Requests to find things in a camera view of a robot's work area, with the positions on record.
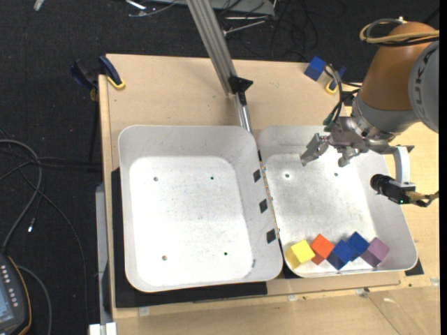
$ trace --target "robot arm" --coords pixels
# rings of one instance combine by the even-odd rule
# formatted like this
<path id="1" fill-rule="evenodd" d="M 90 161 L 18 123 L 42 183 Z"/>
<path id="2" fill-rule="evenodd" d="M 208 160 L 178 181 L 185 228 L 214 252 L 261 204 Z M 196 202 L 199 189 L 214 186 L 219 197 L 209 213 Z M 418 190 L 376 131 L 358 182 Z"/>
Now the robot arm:
<path id="1" fill-rule="evenodd" d="M 361 39 L 380 47 L 353 100 L 351 116 L 332 119 L 331 113 L 324 123 L 329 135 L 315 134 L 301 162 L 306 166 L 329 146 L 342 155 L 340 167 L 369 150 L 392 154 L 396 179 L 375 175 L 372 188 L 396 203 L 427 206 L 439 193 L 419 194 L 410 182 L 408 152 L 413 147 L 394 147 L 390 142 L 417 121 L 439 132 L 439 31 L 420 22 L 392 21 L 398 26 L 383 38 L 370 38 L 370 31 L 390 19 L 374 22 L 360 32 Z"/>

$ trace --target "white tray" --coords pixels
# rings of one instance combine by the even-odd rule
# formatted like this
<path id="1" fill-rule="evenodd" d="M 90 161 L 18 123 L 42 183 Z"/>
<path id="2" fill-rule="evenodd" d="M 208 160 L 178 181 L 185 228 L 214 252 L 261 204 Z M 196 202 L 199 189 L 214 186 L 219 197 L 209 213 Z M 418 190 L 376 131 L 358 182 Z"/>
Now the white tray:
<path id="1" fill-rule="evenodd" d="M 303 239 L 311 243 L 319 233 L 336 244 L 357 231 L 367 241 L 378 237 L 390 252 L 377 268 L 357 258 L 340 271 L 327 260 L 291 270 L 319 277 L 412 268 L 418 255 L 402 208 L 369 185 L 373 175 L 389 175 L 385 158 L 369 151 L 338 167 L 341 154 L 330 147 L 303 167 L 300 154 L 315 133 L 325 134 L 320 126 L 272 126 L 258 137 L 283 250 Z"/>
<path id="2" fill-rule="evenodd" d="M 253 135 L 239 126 L 131 126 L 118 145 L 133 287 L 158 292 L 279 274 Z"/>

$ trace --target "yellow block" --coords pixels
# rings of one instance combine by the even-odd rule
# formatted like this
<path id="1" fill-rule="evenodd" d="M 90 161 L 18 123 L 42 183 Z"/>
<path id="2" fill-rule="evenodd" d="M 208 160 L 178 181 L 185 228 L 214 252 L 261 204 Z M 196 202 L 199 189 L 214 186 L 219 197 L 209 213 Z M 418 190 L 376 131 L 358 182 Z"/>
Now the yellow block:
<path id="1" fill-rule="evenodd" d="M 295 269 L 302 263 L 306 263 L 315 257 L 315 253 L 313 252 L 312 248 L 310 248 L 307 241 L 303 239 L 290 247 L 285 252 L 284 256 L 292 269 Z"/>

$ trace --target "clamp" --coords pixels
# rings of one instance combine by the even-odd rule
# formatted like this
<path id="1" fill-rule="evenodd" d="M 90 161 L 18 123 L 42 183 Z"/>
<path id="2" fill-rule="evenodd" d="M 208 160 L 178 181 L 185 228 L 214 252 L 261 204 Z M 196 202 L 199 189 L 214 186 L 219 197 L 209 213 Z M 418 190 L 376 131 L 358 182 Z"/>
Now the clamp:
<path id="1" fill-rule="evenodd" d="M 81 87 L 90 90 L 90 98 L 98 101 L 98 74 L 107 75 L 107 80 L 115 89 L 123 89 L 125 81 L 119 76 L 112 62 L 105 57 L 98 58 L 99 68 L 88 70 L 80 59 L 77 59 L 71 66 L 71 75 L 76 83 Z"/>

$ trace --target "purple block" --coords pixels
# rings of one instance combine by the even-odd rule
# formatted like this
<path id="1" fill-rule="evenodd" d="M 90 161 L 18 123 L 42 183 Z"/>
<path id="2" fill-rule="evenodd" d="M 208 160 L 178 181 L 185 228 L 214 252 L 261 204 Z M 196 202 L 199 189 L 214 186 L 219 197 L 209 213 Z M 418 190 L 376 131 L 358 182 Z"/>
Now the purple block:
<path id="1" fill-rule="evenodd" d="M 389 251 L 390 247 L 375 237 L 369 244 L 368 249 L 360 257 L 371 267 L 377 267 L 385 259 Z"/>

